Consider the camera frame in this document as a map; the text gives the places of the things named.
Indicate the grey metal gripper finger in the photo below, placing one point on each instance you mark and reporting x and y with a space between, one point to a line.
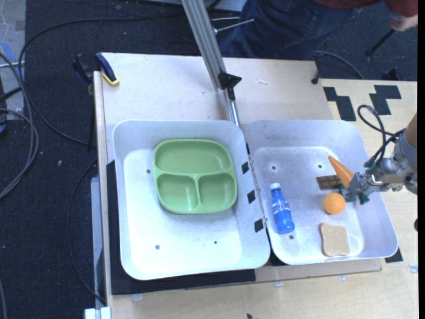
361 179
352 191

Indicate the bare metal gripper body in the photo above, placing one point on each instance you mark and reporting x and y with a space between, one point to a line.
391 174

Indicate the orange toy carrot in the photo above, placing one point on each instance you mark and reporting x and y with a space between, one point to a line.
342 172

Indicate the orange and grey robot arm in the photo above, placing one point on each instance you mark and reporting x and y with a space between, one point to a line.
411 141

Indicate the person's hand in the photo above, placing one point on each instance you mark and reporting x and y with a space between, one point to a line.
405 23

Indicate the orange ball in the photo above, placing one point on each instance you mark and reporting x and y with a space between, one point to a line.
334 203

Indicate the brown chocolate bar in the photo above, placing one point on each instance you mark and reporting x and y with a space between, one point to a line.
327 182

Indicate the tan bread slice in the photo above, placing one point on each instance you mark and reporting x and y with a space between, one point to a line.
334 240

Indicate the blue plastic bottle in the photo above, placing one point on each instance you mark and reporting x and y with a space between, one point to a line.
282 211

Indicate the white plastic tray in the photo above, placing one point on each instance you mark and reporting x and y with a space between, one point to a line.
186 238
299 138

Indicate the green divided plate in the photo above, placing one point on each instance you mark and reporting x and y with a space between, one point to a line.
194 176

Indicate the person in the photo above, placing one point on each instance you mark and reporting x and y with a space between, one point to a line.
299 15

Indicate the pale flat board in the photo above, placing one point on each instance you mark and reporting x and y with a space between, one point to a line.
166 88

